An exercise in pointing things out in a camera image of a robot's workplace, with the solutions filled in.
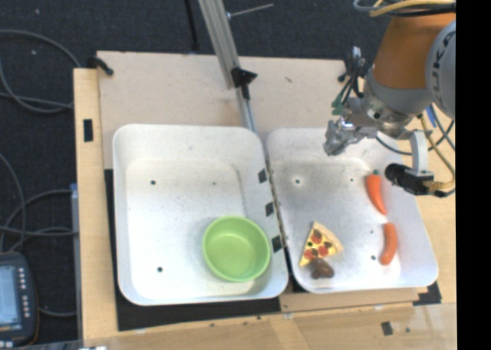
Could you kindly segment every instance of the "metal pole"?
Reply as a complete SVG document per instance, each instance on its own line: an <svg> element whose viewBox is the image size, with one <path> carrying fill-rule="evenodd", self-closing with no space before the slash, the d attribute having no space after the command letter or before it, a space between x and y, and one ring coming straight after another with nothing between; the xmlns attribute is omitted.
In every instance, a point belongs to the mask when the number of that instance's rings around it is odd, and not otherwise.
<svg viewBox="0 0 491 350"><path fill-rule="evenodd" d="M80 257L80 237L79 237L79 216L78 216L78 190L77 184L70 185L71 188L71 221L73 231L77 233L74 236L74 264L75 264L75 297L77 303L77 328L78 338L83 338L82 325L82 300L81 300L81 257Z"/></svg>
<svg viewBox="0 0 491 350"><path fill-rule="evenodd" d="M247 15L248 13L253 13L253 12L257 12L259 10L263 10L263 9L267 9L267 8L272 8L274 5L275 4L268 3L267 5L257 6L255 8L246 9L246 10L241 10L240 12L235 12L235 13L228 13L227 12L227 18L230 20L232 17L236 17L238 15Z"/></svg>
<svg viewBox="0 0 491 350"><path fill-rule="evenodd" d="M211 38L213 48L219 59L227 88L236 88L232 78L232 70L240 68L239 56L230 30L229 18L222 0L198 0L206 27ZM240 89L237 90L239 106L242 112L244 125L256 132L249 99L243 97Z"/></svg>

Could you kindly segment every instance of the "pizza slice toy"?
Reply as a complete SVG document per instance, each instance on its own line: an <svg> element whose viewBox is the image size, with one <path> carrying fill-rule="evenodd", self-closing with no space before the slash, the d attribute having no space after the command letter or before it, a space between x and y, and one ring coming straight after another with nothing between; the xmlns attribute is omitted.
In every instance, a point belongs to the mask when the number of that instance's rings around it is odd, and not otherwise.
<svg viewBox="0 0 491 350"><path fill-rule="evenodd" d="M333 256L343 250L341 241L327 227L314 222L303 249L299 265L306 266L314 259Z"/></svg>

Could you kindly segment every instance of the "brown toy food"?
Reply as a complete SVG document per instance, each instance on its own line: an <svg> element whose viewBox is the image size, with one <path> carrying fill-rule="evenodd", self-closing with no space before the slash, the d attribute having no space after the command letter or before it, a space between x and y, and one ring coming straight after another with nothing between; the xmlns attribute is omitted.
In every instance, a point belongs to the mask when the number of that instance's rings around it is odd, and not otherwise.
<svg viewBox="0 0 491 350"><path fill-rule="evenodd" d="M318 279L321 276L325 278L332 278L334 276L334 270L324 259L316 257L310 262L312 268L312 278Z"/></svg>

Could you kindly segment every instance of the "black carpet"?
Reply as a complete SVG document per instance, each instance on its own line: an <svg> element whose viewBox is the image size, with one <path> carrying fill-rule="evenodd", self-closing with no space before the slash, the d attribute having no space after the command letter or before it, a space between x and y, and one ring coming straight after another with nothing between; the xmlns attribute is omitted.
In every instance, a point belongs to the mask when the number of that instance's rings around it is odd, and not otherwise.
<svg viewBox="0 0 491 350"><path fill-rule="evenodd" d="M212 54L202 15L191 1L198 53ZM265 4L273 8L232 18L240 55L346 58L358 46L373 61L388 17L356 12L353 0L223 0L229 12ZM66 47L83 66L99 50L190 52L193 36L184 0L0 0L0 61L5 80L18 95L70 103L75 63L53 45L5 30L43 35ZM0 97L0 154L17 174L25 199L76 183L73 111L38 114ZM14 178L0 162L0 224L20 203ZM20 216L12 225L20 226ZM67 194L27 208L27 228L71 225ZM7 235L4 250L19 241ZM72 239L25 240L23 253L35 274L41 307L75 308ZM41 314L38 343L77 338L74 318Z"/></svg>

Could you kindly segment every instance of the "black bracket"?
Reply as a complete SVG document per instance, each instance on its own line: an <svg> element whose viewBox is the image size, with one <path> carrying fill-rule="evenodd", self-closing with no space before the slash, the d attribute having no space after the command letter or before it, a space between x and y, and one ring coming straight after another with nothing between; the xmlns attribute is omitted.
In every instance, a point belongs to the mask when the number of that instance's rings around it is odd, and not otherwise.
<svg viewBox="0 0 491 350"><path fill-rule="evenodd" d="M106 72L106 74L108 76L111 76L114 74L114 70L109 68L109 66L107 66L106 62L104 62L99 57L89 57L87 59L87 67L90 69L101 68L103 71Z"/></svg>
<svg viewBox="0 0 491 350"><path fill-rule="evenodd" d="M258 77L258 75L256 73L252 73L251 71L245 71L241 68L232 69L233 84L236 86L236 88L240 88L242 90L242 96L246 100L251 99L251 94L249 93L249 84L256 77Z"/></svg>
<svg viewBox="0 0 491 350"><path fill-rule="evenodd" d="M433 175L415 175L411 172L410 167L403 164L392 163L385 168L385 177L392 182L393 185L402 187L407 192L415 196L425 196L430 194L427 187L424 186L426 181L433 181Z"/></svg>
<svg viewBox="0 0 491 350"><path fill-rule="evenodd" d="M351 52L348 55L348 59L344 60L344 66L346 72L338 77L338 81L341 83L347 76L356 74L357 76L364 77L366 75L365 59L361 57L361 50L359 47L353 46Z"/></svg>

